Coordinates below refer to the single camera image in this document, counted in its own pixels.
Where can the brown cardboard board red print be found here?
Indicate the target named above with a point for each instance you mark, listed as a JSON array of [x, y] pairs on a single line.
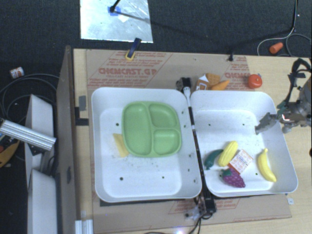
[[136, 68]]

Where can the green pepper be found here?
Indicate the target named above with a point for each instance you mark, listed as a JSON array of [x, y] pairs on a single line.
[[211, 158]]

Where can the brown waffle biscuit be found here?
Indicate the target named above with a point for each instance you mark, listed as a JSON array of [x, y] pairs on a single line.
[[212, 78]]

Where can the small orange and white can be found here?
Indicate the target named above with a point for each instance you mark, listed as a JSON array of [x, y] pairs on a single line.
[[17, 72]]

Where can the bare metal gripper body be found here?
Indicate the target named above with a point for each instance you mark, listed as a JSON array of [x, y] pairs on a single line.
[[298, 114]]

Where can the green divided plate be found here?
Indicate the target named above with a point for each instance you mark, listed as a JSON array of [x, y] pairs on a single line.
[[140, 130]]

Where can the yellow cheese slice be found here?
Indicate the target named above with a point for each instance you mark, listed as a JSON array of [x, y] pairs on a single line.
[[119, 144]]

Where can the red tomato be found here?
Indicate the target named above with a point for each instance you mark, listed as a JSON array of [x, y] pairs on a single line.
[[255, 81]]

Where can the short orange carrot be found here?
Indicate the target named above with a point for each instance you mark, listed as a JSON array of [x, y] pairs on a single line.
[[276, 47]]

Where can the purple grapes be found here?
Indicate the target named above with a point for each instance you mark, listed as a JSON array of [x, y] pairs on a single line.
[[234, 178]]

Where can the yellow corn cob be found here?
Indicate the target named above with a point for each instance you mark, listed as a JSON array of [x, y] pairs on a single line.
[[228, 153]]

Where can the yellow banana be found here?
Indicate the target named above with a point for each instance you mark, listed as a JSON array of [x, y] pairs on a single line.
[[264, 166]]

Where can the thin black and white rod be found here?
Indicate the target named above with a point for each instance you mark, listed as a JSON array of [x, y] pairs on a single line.
[[193, 125]]

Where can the orange and white packet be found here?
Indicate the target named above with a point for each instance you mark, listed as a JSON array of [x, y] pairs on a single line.
[[241, 161]]

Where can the white plastic tray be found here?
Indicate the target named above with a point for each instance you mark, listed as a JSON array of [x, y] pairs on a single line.
[[146, 179], [226, 125]]

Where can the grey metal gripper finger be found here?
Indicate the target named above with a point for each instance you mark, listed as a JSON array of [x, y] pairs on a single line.
[[266, 123]]

